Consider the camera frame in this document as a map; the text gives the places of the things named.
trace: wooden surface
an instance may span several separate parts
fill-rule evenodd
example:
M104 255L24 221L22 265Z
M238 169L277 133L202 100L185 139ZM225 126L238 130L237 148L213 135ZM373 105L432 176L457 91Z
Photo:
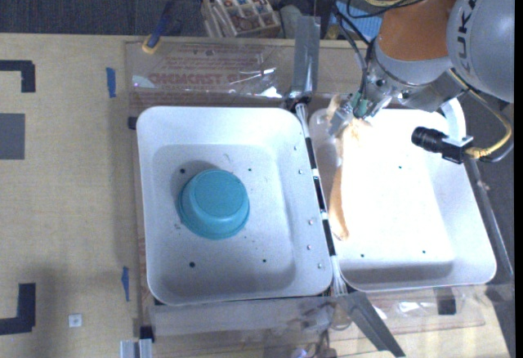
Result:
M0 34L0 60L32 60L37 88L20 93L20 74L0 72L0 112L25 114L26 127L25 159L0 161L0 318L16 315L18 284L37 287L33 332L0 336L1 357L116 357L120 341L137 335L127 41L136 38ZM107 67L116 72L115 98ZM120 280L125 266L129 302ZM508 356L492 306L482 311L482 326L398 335L398 342L409 356ZM83 315L82 327L69 328L73 313ZM365 342L334 346L361 353Z

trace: blue round object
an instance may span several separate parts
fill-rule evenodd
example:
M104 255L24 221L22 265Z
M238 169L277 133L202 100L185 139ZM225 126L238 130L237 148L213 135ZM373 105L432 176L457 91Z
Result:
M244 184L221 169L208 169L192 177L178 195L177 208L181 222L208 239L236 235L249 214Z

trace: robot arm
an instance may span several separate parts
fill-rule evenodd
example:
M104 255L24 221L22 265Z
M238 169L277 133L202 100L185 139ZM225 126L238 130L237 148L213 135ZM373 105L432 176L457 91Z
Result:
M390 103L436 111L463 91L453 76L463 79L461 85L513 102L515 0L379 3L390 7L368 50L360 91L337 110L331 134ZM418 145L427 139L432 141L413 136Z

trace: black connector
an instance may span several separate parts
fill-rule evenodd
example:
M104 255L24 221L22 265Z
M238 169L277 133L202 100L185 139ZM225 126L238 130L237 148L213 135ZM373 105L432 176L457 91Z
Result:
M443 159L459 164L467 157L465 149L472 145L472 137L467 136L461 141L455 141L443 132L425 127L416 128L412 133L411 141L424 150L441 153Z

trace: white square marker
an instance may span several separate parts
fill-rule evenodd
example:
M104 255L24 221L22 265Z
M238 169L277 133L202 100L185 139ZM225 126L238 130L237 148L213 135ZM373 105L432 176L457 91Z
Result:
M80 313L69 315L69 327L79 328L80 326L82 326L82 315Z

